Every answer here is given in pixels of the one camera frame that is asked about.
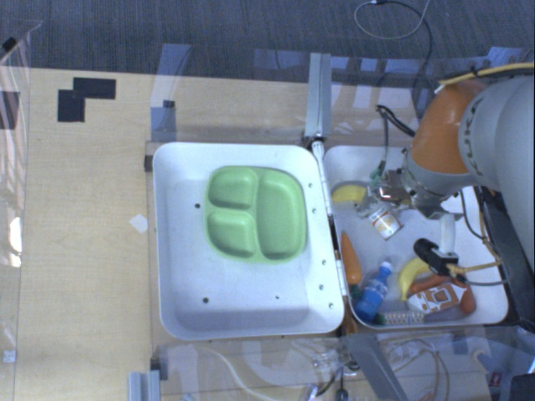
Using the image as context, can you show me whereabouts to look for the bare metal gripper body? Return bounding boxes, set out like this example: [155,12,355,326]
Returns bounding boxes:
[369,169,462,220]

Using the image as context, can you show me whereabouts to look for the yellow toy fruit slice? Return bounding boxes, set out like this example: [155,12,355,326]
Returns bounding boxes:
[330,184,369,206]

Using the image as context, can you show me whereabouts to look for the white and orange can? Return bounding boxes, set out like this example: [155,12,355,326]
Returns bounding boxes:
[368,205,404,241]

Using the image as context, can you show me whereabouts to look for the white plastic tray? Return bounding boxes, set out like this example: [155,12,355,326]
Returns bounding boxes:
[324,145,511,331]
[151,141,346,343]

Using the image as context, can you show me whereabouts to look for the orange carrot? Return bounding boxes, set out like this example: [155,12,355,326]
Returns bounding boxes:
[339,231,364,298]

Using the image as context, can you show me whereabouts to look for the yellow banana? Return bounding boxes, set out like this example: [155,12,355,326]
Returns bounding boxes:
[396,256,432,302]

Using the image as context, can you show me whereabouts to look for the blue plastic bottle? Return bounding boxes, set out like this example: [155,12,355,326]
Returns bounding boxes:
[354,261,395,324]

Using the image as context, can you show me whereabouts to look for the green divided plate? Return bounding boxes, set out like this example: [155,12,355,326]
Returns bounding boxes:
[204,165,309,264]

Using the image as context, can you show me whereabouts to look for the white and brown carton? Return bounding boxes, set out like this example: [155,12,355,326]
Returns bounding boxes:
[406,283,467,314]

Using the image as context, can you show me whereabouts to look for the patterned bottle with green cap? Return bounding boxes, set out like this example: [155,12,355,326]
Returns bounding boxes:
[373,310,428,327]

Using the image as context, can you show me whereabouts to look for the orange-brown sausage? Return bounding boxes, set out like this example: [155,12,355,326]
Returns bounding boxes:
[408,274,478,314]

